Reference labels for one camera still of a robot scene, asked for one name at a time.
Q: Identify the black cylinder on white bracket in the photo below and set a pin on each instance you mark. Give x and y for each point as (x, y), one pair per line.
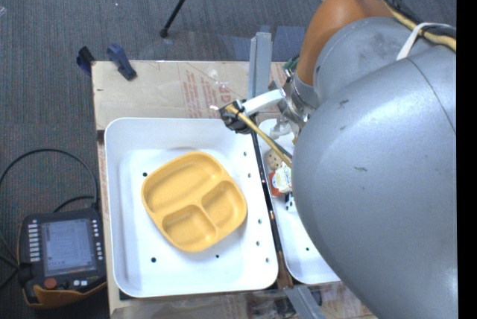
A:
(261, 102)

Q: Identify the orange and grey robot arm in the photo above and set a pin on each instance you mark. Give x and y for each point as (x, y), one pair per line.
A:
(372, 179)

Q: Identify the white plastic tray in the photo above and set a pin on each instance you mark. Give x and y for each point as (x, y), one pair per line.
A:
(300, 261)
(134, 265)

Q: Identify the yellow divided plate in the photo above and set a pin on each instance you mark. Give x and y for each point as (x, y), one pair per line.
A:
(190, 194)

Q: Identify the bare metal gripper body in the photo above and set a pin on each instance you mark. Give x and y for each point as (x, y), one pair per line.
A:
(290, 107)

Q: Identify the white bottle with red cap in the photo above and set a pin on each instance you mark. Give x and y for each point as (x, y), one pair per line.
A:
(280, 180)

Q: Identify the cream biscuit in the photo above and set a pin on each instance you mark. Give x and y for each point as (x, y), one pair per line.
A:
(275, 161)

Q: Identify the brown cardboard board, red print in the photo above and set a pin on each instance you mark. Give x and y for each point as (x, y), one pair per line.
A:
(149, 94)

